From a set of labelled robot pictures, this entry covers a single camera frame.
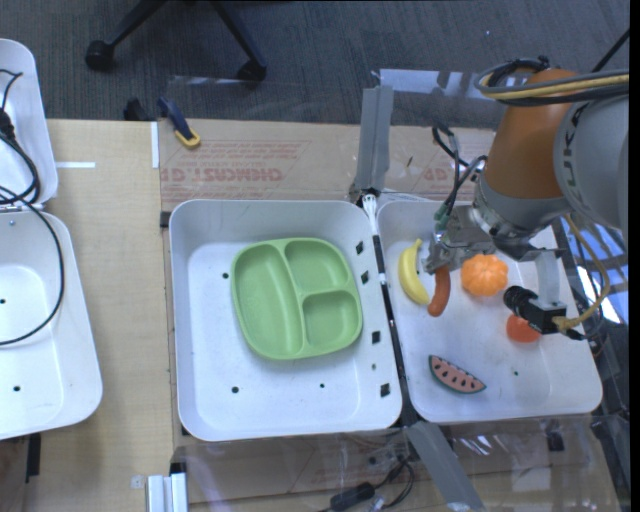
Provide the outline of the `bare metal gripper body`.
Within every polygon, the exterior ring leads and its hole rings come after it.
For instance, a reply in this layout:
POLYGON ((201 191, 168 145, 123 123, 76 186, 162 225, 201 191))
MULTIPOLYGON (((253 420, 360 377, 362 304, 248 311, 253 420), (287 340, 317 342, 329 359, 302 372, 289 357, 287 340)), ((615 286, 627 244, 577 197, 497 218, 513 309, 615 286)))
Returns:
POLYGON ((483 230, 471 205, 454 206, 450 214, 443 214, 435 223, 433 238, 445 250, 459 250, 463 262, 475 255, 496 252, 492 237, 483 230))

